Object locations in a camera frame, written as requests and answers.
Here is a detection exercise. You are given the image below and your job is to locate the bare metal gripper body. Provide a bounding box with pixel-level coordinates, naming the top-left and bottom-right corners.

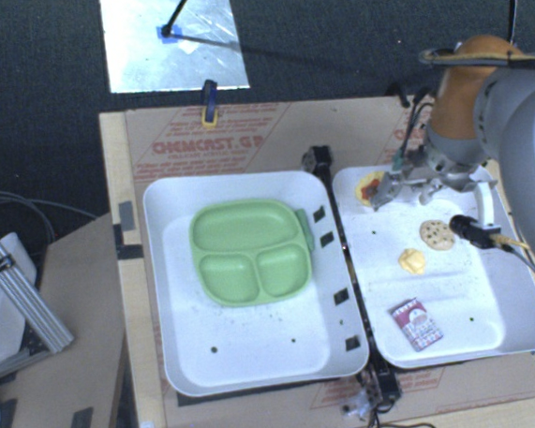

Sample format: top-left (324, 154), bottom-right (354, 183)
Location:
top-left (385, 146), bottom-right (482, 199)

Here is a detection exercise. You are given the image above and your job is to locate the yellow and red pizza slice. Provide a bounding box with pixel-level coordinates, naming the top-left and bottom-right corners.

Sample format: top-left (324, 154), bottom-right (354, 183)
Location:
top-left (351, 169), bottom-right (391, 209)

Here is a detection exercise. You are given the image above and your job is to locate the tan chocolate chip biscuit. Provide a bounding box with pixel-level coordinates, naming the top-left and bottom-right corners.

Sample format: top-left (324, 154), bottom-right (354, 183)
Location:
top-left (418, 217), bottom-right (456, 255)

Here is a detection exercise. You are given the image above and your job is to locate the yellow lumpy toy food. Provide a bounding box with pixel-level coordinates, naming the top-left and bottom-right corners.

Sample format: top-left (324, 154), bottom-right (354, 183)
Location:
top-left (396, 246), bottom-right (429, 278)

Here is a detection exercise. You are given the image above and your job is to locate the thin black rod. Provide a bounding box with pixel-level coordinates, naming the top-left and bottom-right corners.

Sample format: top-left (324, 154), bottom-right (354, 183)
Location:
top-left (318, 161), bottom-right (384, 382)

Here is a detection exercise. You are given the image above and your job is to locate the white plastic tray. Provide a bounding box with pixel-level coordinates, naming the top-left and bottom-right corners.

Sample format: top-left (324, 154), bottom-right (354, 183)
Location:
top-left (140, 159), bottom-right (374, 401)
top-left (330, 149), bottom-right (535, 376)

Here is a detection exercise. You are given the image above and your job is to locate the red and white carton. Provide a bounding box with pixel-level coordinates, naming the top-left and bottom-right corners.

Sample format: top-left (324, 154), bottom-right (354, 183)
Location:
top-left (388, 294), bottom-right (446, 355)

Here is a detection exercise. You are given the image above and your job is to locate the brown cardboard board red print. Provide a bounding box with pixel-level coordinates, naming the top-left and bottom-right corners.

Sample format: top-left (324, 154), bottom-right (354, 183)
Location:
top-left (123, 71), bottom-right (535, 428)

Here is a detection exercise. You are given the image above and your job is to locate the green divided plate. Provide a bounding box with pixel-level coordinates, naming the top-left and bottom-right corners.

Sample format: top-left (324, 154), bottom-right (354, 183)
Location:
top-left (186, 193), bottom-right (320, 312)

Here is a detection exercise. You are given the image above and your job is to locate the black cylinder on white bracket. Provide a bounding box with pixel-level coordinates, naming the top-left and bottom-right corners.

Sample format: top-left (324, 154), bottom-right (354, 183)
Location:
top-left (443, 179), bottom-right (505, 254)

